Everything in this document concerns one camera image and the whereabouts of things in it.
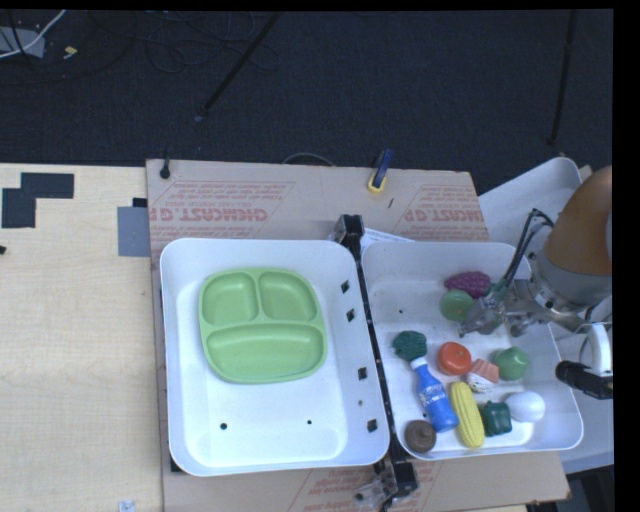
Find brown doughnut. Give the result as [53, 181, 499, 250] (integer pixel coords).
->
[403, 419, 438, 455]

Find pink and white cupcake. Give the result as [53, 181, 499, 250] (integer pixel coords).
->
[465, 357, 501, 394]

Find white egg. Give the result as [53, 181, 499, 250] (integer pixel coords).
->
[503, 390, 547, 424]

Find green apple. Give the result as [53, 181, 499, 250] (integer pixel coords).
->
[493, 345, 531, 382]

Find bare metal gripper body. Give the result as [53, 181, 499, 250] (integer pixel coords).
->
[498, 277, 592, 330]

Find yellow corn cob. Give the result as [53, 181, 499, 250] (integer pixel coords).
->
[448, 380, 487, 449]

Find dark green broccoli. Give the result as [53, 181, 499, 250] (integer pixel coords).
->
[391, 330, 429, 363]

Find dark green bell pepper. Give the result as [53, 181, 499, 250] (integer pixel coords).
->
[480, 400, 514, 438]

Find green divided plate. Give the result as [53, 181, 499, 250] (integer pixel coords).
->
[197, 267, 329, 386]

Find brown cardboard board red print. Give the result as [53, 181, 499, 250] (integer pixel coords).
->
[144, 158, 572, 512]

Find thin black rod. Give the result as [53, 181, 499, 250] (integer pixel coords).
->
[348, 234, 403, 466]

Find white plastic tray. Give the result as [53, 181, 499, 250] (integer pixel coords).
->
[159, 236, 392, 478]
[360, 240, 585, 462]

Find light green round fruit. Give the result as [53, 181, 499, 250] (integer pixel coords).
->
[438, 288, 476, 322]

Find purple grapes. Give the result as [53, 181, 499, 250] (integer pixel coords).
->
[443, 270, 493, 300]

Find black cylinder on white bracket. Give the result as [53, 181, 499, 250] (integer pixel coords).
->
[555, 322, 614, 401]

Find orange tomato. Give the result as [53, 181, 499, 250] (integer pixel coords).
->
[436, 341, 473, 378]

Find blue bottle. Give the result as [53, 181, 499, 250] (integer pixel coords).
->
[410, 356, 460, 434]

